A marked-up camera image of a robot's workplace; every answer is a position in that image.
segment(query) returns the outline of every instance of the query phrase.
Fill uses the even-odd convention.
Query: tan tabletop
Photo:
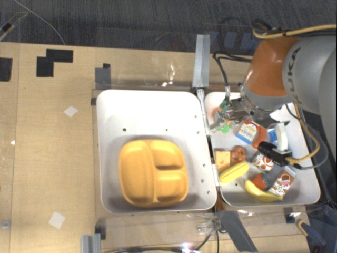
[[[36,58],[46,56],[47,48],[73,50],[73,63],[55,63],[54,77],[36,77]],[[0,82],[0,110],[7,118],[0,120],[0,141],[6,142],[0,159],[0,220],[12,222],[10,229],[0,229],[0,252],[78,253],[81,235],[92,235],[96,223],[91,106],[95,68],[109,63],[112,80],[120,85],[130,80],[190,85],[195,55],[0,43],[0,57],[13,58],[11,81]],[[224,65],[231,83],[243,80],[247,64]],[[221,86],[220,70],[212,60],[210,71],[211,84]],[[78,109],[73,117],[64,113],[70,106]],[[285,223],[281,208],[254,211],[269,214],[243,220],[259,252],[309,251],[297,227]],[[304,207],[294,211],[307,219]],[[65,217],[59,229],[48,223],[54,212]],[[237,252],[228,235],[220,238],[220,252]],[[203,252],[216,252],[214,237],[211,240]]]

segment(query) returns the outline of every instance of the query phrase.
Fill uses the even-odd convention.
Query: yellow toy banana
[[[249,164],[246,161],[235,164],[229,169],[222,172],[219,176],[220,183],[229,183],[236,178],[244,175],[249,170]]]
[[[277,196],[273,193],[263,191],[259,189],[256,185],[254,185],[253,182],[250,180],[246,180],[244,185],[250,195],[263,202],[275,202],[283,200],[283,196]]]

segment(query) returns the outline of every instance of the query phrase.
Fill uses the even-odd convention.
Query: black cable
[[[291,31],[292,29],[282,29],[282,28],[272,28],[272,26],[261,19],[255,19],[252,21],[253,29],[259,34],[277,34],[277,33],[285,33],[287,31]],[[303,34],[296,35],[296,37],[310,37],[310,36],[329,36],[335,35],[337,32],[336,29],[331,30],[320,30],[320,31],[313,31],[307,32]]]
[[[200,245],[198,245],[195,248],[195,250],[199,250],[200,248],[202,248],[202,246],[209,240],[209,238],[210,238],[211,235],[212,235],[212,232],[209,235],[207,235],[206,239]]]
[[[220,51],[214,52],[213,55],[225,55],[225,56],[218,56],[217,58],[219,59],[227,59],[227,60],[232,60],[232,61],[237,61],[237,62],[245,62],[245,63],[250,63],[252,60],[249,58],[245,58],[245,57],[239,57],[239,56],[235,56],[232,54],[226,54]]]
[[[225,83],[225,86],[230,86],[229,83],[228,83],[228,78],[227,78],[227,74],[226,74],[226,71],[225,69],[223,68],[221,62],[220,62],[220,58],[219,57],[216,57],[216,54],[213,54],[212,57],[215,59],[217,65],[219,66],[220,68],[220,71],[221,71],[221,75],[222,75],[222,78],[223,78],[223,81]]]
[[[282,33],[283,30],[280,28],[273,28],[269,23],[265,22],[261,19],[254,19],[252,21],[252,27],[255,31],[260,34],[268,33],[268,34],[277,34]]]
[[[310,132],[315,135],[316,139],[319,141],[320,143],[320,147],[323,147],[324,149],[324,158],[321,159],[321,161],[313,166],[309,166],[309,167],[302,167],[299,164],[294,164],[294,167],[300,170],[311,170],[311,169],[315,169],[320,167],[321,165],[323,165],[324,163],[326,163],[328,156],[329,156],[329,151],[328,148],[326,147],[325,142],[323,141],[321,135],[319,133],[316,132],[316,130],[314,130],[310,125],[308,125],[307,123],[305,123],[306,127],[310,130]]]
[[[147,251],[155,251],[155,250],[161,250],[161,251],[168,251],[168,252],[173,252],[173,253],[181,253],[182,249],[181,248],[170,248],[170,247],[133,247],[125,250],[112,250],[112,251],[107,251],[105,253],[143,253]]]
[[[315,137],[317,138],[317,140],[319,141],[320,143],[320,147],[323,147],[324,149],[324,158],[317,164],[313,165],[313,166],[309,166],[309,167],[302,167],[301,165],[299,164],[294,164],[294,167],[299,169],[299,170],[310,170],[310,169],[315,169],[315,168],[318,168],[320,167],[321,165],[323,165],[326,160],[328,159],[328,156],[329,156],[329,151],[328,151],[328,148],[326,147],[326,144],[324,143],[321,135],[319,133],[316,133],[316,131],[312,128],[312,126],[310,126],[309,124],[307,124],[301,117],[297,117],[295,114],[293,114],[291,112],[291,110],[289,109],[289,106],[288,104],[285,105],[287,111],[289,112],[289,114],[294,117],[296,120],[302,120],[302,122],[304,123],[304,125],[308,128],[308,130],[310,130],[310,132],[315,135]]]
[[[286,104],[285,107],[286,107],[286,110],[289,112],[289,114],[290,114],[291,116],[293,116],[296,120],[301,119],[300,117],[297,117],[295,114],[293,114],[293,113],[291,112],[291,110],[289,109],[288,104]]]
[[[207,243],[207,241],[209,240],[212,233],[213,232],[211,232],[209,235],[207,235],[205,240],[200,245],[198,245],[195,248],[195,250],[199,250],[201,247],[203,247],[204,244]],[[112,251],[108,251],[106,253],[143,253],[143,252],[146,252],[146,251],[154,251],[154,250],[169,251],[169,252],[173,252],[173,253],[181,253],[182,252],[182,249],[178,248],[178,247],[133,247],[133,248],[120,250],[120,251],[112,250]]]
[[[224,40],[223,33],[222,33],[222,30],[221,30],[221,25],[223,25],[224,23],[226,23],[228,21],[239,21],[239,22],[243,23],[245,26],[249,27],[250,29],[251,29],[251,26],[248,23],[246,23],[245,21],[243,21],[242,19],[239,19],[239,18],[236,18],[236,17],[223,18],[218,24],[218,37],[217,38],[219,39],[218,44],[219,44],[219,47],[220,47],[220,50],[221,50],[221,51],[219,51],[219,53],[227,55],[227,56],[233,58],[233,60],[236,60],[236,58],[238,58],[238,57],[235,56],[235,55],[229,54],[227,52],[227,49],[224,46],[225,40]],[[245,54],[248,55],[252,48],[253,48],[253,45],[249,50],[247,50],[245,52]]]
[[[219,233],[217,233],[217,230],[215,231],[215,233],[216,233],[216,248],[217,248],[216,252],[219,253],[220,251]]]
[[[65,44],[65,41],[63,40],[62,36],[60,35],[60,33],[56,30],[56,28],[50,24],[49,22],[47,22],[44,18],[42,18],[41,16],[37,15],[35,12],[33,12],[31,9],[29,9],[28,7],[26,7],[25,5],[21,4],[18,0],[13,0],[14,2],[16,2],[18,5],[20,5],[21,7],[23,7],[24,9],[28,10],[30,13],[32,13],[34,16],[38,17],[41,21],[43,21],[45,24],[47,24],[51,29],[53,29],[55,31],[55,33],[58,35],[58,37],[60,38],[60,40],[62,41],[63,45]]]

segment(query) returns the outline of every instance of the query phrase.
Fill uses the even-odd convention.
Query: yellow divided tray
[[[125,144],[118,163],[122,193],[136,207],[165,207],[189,191],[184,155],[170,141],[136,140]]]

